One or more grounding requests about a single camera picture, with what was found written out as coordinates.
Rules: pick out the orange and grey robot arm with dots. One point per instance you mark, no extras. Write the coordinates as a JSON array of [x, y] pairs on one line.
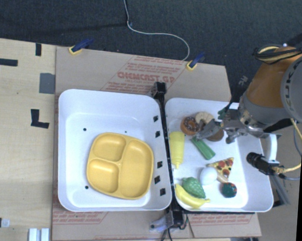
[[268, 87]]

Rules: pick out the green celery stick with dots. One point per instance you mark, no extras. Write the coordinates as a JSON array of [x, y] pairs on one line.
[[204, 149]]

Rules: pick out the yellow divided plate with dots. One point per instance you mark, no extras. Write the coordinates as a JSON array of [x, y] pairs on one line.
[[134, 168]]

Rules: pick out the pizza slice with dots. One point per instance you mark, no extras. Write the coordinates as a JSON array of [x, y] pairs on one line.
[[224, 166]]

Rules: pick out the white egg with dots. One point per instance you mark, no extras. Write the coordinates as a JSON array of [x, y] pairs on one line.
[[207, 176]]

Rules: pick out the red and green strawberry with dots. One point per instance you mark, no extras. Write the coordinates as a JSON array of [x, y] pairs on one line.
[[228, 190]]

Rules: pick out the green grapes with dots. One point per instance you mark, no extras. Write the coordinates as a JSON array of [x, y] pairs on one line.
[[193, 187]]

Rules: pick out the brown sprinkled doughnut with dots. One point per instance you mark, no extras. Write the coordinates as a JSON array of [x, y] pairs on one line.
[[188, 126]]

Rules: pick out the brown round cookie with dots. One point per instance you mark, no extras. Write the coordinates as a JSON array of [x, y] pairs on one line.
[[217, 137]]

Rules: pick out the black cylinder on white bracket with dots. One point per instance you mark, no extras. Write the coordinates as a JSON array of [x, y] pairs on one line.
[[259, 161]]

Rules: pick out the yellow banana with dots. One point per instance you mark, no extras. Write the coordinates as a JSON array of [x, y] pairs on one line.
[[187, 199]]

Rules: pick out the yellow squeeze bottle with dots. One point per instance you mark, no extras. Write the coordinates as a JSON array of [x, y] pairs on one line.
[[177, 148]]

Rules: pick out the brown cardboard board red print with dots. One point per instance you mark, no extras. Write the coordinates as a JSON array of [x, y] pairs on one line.
[[92, 68]]

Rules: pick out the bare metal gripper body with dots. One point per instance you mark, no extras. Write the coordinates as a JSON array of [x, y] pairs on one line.
[[240, 124]]

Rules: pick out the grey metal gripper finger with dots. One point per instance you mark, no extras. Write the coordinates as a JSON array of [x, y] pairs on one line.
[[208, 130], [232, 137]]

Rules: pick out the white plastic tray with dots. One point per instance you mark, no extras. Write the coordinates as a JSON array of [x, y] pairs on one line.
[[250, 182], [73, 184]]

